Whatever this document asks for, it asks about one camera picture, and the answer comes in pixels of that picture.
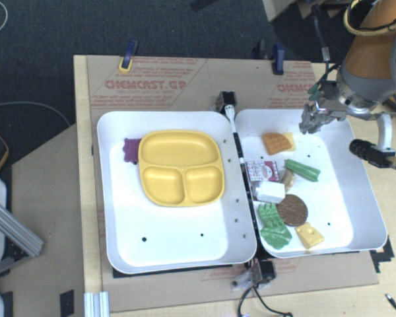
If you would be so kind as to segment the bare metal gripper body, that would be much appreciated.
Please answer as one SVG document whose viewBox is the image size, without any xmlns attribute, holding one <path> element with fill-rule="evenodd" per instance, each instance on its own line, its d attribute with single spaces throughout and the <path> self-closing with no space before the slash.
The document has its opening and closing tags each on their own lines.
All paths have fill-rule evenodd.
<svg viewBox="0 0 396 317">
<path fill-rule="evenodd" d="M 378 116 L 372 113 L 378 103 L 357 95 L 346 83 L 324 81 L 319 90 L 315 102 L 317 122 L 343 121 L 347 116 L 371 121 Z"/>
</svg>

